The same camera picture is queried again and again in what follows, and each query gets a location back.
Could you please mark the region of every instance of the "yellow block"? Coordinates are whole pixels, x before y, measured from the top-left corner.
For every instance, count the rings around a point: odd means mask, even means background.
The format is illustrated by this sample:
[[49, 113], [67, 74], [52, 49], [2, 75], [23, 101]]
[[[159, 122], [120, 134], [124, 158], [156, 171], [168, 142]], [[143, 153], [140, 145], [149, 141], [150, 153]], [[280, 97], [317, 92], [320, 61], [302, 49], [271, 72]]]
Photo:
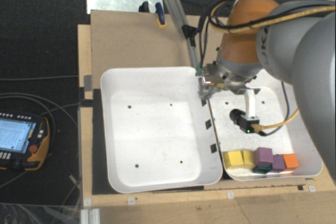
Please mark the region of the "yellow block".
[[224, 154], [226, 169], [241, 168], [244, 165], [243, 156], [240, 151], [230, 151]]
[[254, 162], [253, 162], [254, 160], [253, 151], [243, 150], [243, 160], [244, 160], [244, 165], [242, 168], [253, 169], [255, 167]]

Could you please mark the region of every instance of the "orange block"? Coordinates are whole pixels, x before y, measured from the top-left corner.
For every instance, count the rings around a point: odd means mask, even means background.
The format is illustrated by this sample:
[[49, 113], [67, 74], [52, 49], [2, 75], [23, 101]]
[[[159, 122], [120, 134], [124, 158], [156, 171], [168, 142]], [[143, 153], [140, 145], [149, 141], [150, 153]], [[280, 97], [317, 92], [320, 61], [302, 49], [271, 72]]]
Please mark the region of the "orange block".
[[294, 153], [291, 154], [283, 154], [283, 160], [285, 161], [285, 166], [286, 169], [283, 170], [283, 172], [285, 171], [293, 171], [296, 168], [299, 167], [299, 162], [298, 159], [296, 158], [296, 155]]

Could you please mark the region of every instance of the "black bracket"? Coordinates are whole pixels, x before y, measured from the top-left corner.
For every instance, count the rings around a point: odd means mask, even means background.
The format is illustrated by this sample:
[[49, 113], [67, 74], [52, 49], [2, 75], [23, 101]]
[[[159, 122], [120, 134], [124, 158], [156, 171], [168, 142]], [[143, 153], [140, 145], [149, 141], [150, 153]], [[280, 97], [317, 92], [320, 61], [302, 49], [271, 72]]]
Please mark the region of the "black bracket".
[[196, 47], [195, 36], [198, 34], [198, 28], [190, 25], [183, 25], [182, 32], [186, 39], [190, 39], [191, 46]]

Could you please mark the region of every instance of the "empty white tray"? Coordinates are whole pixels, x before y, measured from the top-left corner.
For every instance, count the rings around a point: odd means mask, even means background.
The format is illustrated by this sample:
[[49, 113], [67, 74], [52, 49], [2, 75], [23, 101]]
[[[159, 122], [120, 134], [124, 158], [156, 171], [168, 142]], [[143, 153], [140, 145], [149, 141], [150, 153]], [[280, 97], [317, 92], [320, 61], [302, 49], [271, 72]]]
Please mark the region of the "empty white tray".
[[190, 187], [221, 178], [211, 114], [197, 87], [190, 67], [110, 69], [102, 75], [108, 178], [116, 191]]

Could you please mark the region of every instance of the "screen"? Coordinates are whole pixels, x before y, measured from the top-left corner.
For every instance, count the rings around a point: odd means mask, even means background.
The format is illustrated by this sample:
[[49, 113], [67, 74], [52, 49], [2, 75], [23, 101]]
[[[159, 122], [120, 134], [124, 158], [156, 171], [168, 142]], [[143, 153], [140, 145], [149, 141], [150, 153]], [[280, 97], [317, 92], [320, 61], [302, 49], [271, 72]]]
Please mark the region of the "screen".
[[0, 150], [25, 153], [36, 123], [0, 119]]

